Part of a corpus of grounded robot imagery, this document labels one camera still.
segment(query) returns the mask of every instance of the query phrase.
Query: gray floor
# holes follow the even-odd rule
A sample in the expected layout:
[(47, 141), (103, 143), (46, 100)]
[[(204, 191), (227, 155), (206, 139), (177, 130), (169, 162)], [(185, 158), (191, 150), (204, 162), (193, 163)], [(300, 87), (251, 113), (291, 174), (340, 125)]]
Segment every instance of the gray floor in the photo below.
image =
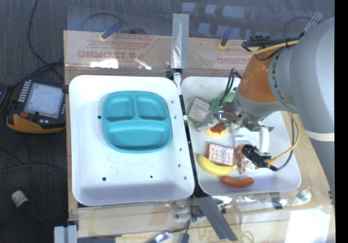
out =
[[(219, 24), (242, 24), (246, 31), (235, 39), (267, 30), (277, 36), (286, 22), (293, 18), (311, 17), (316, 11), (323, 20), (335, 15), (335, 0), (0, 0), (0, 85), (14, 86), (40, 66), (63, 57), (63, 30), (97, 30), (108, 25), (113, 13), (129, 18), (130, 29), (136, 33), (171, 35), (171, 15), (192, 15), (191, 36), (218, 37), (214, 28), (217, 18), (226, 9), (251, 10), (252, 19), (232, 16)], [(202, 16), (207, 8), (217, 7), (212, 16)], [(203, 31), (195, 18), (209, 23)], [(63, 66), (55, 66), (38, 77), (62, 82)], [(52, 242), (53, 227), (65, 225), (66, 205), (66, 134), (25, 135), (6, 126), (5, 110), (0, 114), (0, 242)], [(16, 167), (21, 164), (43, 166)], [(19, 213), (10, 194), (20, 189), (30, 200), (27, 210)]]

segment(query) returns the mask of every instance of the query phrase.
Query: red emergency button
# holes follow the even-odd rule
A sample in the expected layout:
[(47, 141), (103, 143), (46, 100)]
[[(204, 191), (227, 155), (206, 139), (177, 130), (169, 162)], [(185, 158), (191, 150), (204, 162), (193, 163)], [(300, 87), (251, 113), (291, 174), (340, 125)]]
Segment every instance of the red emergency button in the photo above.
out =
[(27, 119), (29, 117), (29, 113), (27, 111), (21, 111), (20, 117), (23, 119)]

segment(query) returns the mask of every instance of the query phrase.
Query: white tray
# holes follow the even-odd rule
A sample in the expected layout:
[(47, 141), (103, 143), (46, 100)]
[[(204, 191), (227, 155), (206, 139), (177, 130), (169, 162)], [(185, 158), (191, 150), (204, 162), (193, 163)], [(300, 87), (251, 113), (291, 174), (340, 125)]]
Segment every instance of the white tray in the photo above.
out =
[[(182, 93), (187, 113), (195, 97), (204, 98), (208, 101), (221, 97), (227, 85), (227, 78), (219, 77), (188, 77), (182, 81)], [(238, 86), (239, 79), (235, 78), (233, 87)], [(265, 126), (273, 126), (270, 132), (269, 152), (275, 157), (287, 150), (291, 143), (280, 112), (268, 116), (263, 122)], [(195, 125), (189, 121), (189, 130), (192, 148), (195, 156), (198, 182), (204, 192), (212, 196), (226, 196), (236, 194), (255, 194), (274, 191), (291, 191), (299, 187), (301, 175), (293, 155), (289, 164), (278, 172), (269, 169), (259, 169), (254, 173), (243, 173), (243, 176), (251, 176), (254, 184), (245, 188), (232, 188), (222, 184), (219, 177), (203, 170), (198, 163), (198, 155), (206, 155), (207, 144), (215, 143), (223, 146), (233, 146), (233, 137), (228, 133), (223, 138), (212, 139), (205, 131), (197, 131)], [(247, 133), (242, 128), (239, 133)], [(275, 166), (282, 165), (288, 156), (281, 158)], [(240, 176), (237, 170), (232, 171), (229, 176)]]
[[(103, 101), (112, 92), (149, 91), (167, 104), (172, 140), (163, 150), (113, 150), (103, 133)], [(187, 137), (175, 84), (160, 77), (78, 76), (69, 85), (72, 191), (84, 205), (182, 200), (194, 190)]]

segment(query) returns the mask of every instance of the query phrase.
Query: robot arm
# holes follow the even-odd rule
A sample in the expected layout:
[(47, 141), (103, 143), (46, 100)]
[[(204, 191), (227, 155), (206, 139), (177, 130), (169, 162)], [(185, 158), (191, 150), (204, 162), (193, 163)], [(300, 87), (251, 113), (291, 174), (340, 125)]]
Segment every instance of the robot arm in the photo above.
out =
[(254, 55), (234, 101), (225, 107), (229, 121), (250, 130), (274, 111), (300, 116), (335, 206), (334, 17), (311, 28), (294, 46)]

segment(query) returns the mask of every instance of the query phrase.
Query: white band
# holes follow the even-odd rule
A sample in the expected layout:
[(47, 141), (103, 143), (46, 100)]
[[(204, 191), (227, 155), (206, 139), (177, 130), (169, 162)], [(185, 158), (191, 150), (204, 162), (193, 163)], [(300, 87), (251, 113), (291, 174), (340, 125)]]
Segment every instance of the white band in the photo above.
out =
[(306, 130), (307, 136), (317, 141), (335, 141), (335, 133), (315, 133)]

